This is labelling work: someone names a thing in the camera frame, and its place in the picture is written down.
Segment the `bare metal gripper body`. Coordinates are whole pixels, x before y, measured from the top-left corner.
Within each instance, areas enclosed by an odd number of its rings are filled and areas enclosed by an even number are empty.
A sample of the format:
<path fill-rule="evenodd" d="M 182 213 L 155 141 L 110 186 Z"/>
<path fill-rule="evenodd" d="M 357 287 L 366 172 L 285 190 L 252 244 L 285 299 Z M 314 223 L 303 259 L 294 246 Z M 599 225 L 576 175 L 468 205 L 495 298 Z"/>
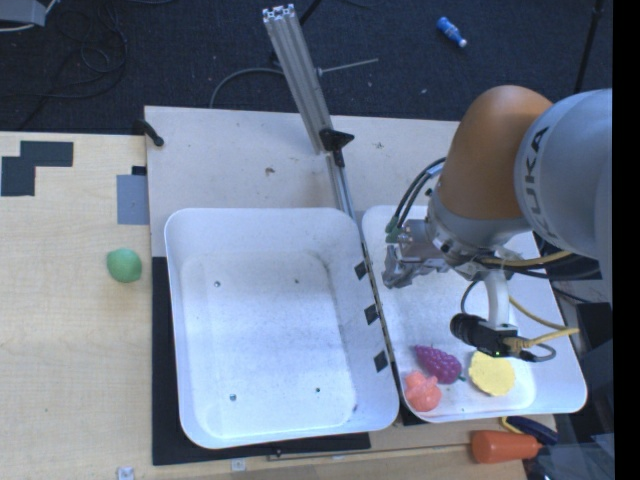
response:
<path fill-rule="evenodd" d="M 477 247 L 461 241 L 427 218 L 407 220 L 401 227 L 396 247 L 402 265 L 404 262 L 424 263 L 424 275 L 444 273 L 466 264 L 479 252 Z"/>

